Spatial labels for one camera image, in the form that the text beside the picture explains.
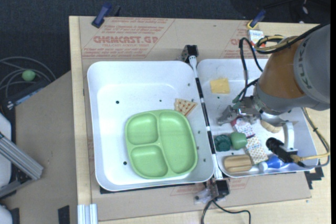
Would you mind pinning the light green toy pepper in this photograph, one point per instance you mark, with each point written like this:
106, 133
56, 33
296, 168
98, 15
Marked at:
239, 140

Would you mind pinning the beige cracker packet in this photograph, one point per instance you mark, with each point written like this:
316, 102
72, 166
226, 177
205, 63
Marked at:
256, 150

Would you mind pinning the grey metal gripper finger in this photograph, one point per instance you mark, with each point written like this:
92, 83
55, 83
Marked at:
229, 110
225, 118

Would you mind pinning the beige toy croissant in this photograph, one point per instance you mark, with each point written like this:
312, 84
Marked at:
270, 127

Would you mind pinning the green divided plate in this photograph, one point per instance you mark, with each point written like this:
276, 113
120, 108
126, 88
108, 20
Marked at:
170, 139

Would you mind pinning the small white and orange carton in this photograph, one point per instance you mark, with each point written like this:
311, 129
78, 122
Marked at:
255, 37

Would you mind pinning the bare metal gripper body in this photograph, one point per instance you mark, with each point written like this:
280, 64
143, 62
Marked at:
249, 110

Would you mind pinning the blue and white bottle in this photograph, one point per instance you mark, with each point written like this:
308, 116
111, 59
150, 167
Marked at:
274, 163

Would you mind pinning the green ball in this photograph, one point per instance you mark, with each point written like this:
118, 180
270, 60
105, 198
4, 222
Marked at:
28, 75

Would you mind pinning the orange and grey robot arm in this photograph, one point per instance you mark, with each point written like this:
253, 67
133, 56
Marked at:
283, 78

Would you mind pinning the thin black and white rod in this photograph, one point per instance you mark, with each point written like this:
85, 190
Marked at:
201, 97

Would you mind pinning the white plastic tray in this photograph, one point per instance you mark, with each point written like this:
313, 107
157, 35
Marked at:
223, 70
136, 81

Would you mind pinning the brown cardboard board red print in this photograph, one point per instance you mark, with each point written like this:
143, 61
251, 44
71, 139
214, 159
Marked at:
131, 36

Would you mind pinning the yellow cheese slice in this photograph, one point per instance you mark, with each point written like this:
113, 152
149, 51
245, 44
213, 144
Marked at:
220, 86

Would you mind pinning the white and red packet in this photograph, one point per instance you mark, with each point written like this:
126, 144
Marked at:
244, 128

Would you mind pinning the toy pizza slice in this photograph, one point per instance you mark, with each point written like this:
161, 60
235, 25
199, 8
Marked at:
185, 106

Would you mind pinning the dark green broccoli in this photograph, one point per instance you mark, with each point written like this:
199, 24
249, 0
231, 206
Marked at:
222, 143

